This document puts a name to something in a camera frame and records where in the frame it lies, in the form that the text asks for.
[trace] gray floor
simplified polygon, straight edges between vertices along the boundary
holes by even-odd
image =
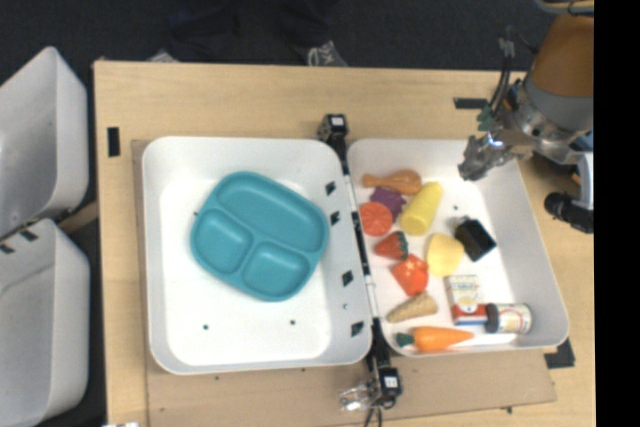
[[[225,62],[300,64],[275,30],[278,1],[247,0],[240,12],[241,32],[226,50]],[[178,3],[0,0],[0,84],[52,45],[87,85],[91,101],[91,63],[100,56],[143,60],[151,55],[166,37],[167,17]],[[497,38],[507,25],[537,44],[550,23],[550,16],[532,0],[343,0],[335,12],[333,38],[351,66],[498,69]],[[527,69],[531,58],[524,48],[518,49],[515,67]],[[95,199],[95,186],[94,176],[86,202]],[[98,426],[104,412],[97,223],[73,238],[93,269],[91,382],[79,407],[45,422],[47,427]]]

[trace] wooden table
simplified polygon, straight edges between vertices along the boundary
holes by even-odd
[[[453,99],[489,98],[497,80],[497,72],[476,71],[96,62],[108,422],[320,426],[362,425],[364,418],[339,411],[335,395],[353,384],[344,380],[362,370],[357,366],[176,378],[153,363],[145,344],[132,143],[165,135],[310,138],[327,113],[346,115],[348,142],[466,139],[478,111],[456,109]],[[394,358],[405,394],[385,411],[385,425],[595,425],[593,237],[544,211],[549,192],[575,194],[575,184],[543,159],[520,168],[569,312],[575,367],[549,371],[537,349],[436,358],[426,375]],[[218,393],[199,392],[211,386]],[[443,414],[446,420],[432,417]]]

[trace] plastic container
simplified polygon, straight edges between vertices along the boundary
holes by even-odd
[[[362,359],[370,348],[373,317],[400,355],[476,353],[552,348],[568,336],[569,322],[528,195],[515,162],[478,182],[458,172],[466,141],[364,139],[348,149],[351,180],[325,143],[313,140],[163,137],[142,154],[146,294],[151,353],[166,370],[197,374],[238,370],[339,365]],[[364,235],[370,286],[365,286],[351,222],[373,187],[362,176],[413,169],[423,182],[437,181],[443,195],[429,231],[407,236],[408,252],[422,255],[433,233],[453,236],[460,217],[478,219],[496,247],[477,261],[467,255],[455,270],[477,277],[483,301],[526,303],[536,322],[527,333],[486,333],[483,323],[464,326],[470,340],[419,353],[400,347],[396,335],[427,323],[456,327],[444,278],[431,275],[427,291],[438,312],[390,323],[384,317],[407,299],[391,268],[375,254],[383,236]],[[309,282],[291,298],[253,297],[202,268],[190,249],[190,233],[215,186],[241,171],[263,174],[325,213],[326,253]],[[397,230],[397,224],[391,231]]]
[[[48,47],[0,86],[0,427],[84,395],[89,263],[54,220],[88,182],[86,88]]]
[[[191,249],[190,234],[206,215],[207,198],[238,172],[263,175],[299,194],[329,225],[315,270],[283,300],[265,301],[220,279]],[[175,374],[200,374],[340,365],[366,355],[371,312],[349,190],[329,146],[163,137],[144,149],[141,173],[148,337],[159,365]]]

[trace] toy carrot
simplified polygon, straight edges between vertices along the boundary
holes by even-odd
[[[473,333],[450,327],[420,326],[412,334],[398,333],[396,341],[400,347],[414,344],[419,352],[439,351],[450,345],[473,338]]]

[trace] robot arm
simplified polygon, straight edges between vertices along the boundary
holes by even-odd
[[[593,129],[594,0],[535,2],[556,17],[525,78],[513,85],[509,83],[511,32],[501,40],[505,61],[500,81],[478,117],[484,134],[469,138],[458,169],[465,180],[478,180],[491,168],[534,152],[558,164],[578,165],[581,173],[588,174],[581,177],[590,188],[588,200],[585,193],[575,202],[563,196],[560,202],[549,200],[547,210],[591,233],[593,154],[575,143]],[[578,221],[559,215],[569,210],[580,213]]]

